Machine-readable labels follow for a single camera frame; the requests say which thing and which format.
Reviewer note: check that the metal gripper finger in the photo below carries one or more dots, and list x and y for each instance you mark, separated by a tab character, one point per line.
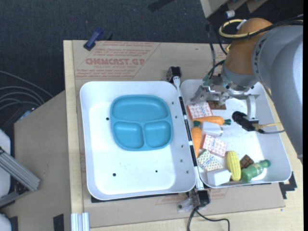
222	99
200	94

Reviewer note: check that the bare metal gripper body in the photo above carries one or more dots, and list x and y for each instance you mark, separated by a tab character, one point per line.
220	85

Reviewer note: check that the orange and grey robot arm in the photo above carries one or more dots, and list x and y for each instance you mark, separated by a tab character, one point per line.
279	64

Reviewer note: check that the orange and white carton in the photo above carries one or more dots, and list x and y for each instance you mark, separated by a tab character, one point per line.
214	145
198	109

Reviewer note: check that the orange carrot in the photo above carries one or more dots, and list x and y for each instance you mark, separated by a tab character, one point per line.
213	120
196	138

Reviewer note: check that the thin black and white rod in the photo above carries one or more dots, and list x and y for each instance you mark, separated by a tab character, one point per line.
186	121

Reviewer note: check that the white bottle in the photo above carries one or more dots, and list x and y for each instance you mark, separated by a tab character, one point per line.
210	128

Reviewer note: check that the white plastic tray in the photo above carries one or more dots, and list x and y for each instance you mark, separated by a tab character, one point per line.
134	167
252	148

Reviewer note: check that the blue divided plate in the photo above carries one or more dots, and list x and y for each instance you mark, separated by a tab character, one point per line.
139	109

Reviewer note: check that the yellow and white carton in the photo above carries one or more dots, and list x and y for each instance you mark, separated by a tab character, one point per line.
209	161

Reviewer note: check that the brown chocolate bar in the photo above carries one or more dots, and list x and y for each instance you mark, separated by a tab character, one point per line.
246	161

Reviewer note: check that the yellow corn cob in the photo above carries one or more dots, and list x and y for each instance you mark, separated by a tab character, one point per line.
234	165

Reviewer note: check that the brown cardboard board red print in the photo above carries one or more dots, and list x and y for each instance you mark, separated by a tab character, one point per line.
144	56

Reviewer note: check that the green bottle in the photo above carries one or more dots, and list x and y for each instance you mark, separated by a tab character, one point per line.
252	171

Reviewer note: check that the black cylinder on white bracket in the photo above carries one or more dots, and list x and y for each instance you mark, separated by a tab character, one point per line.
247	123

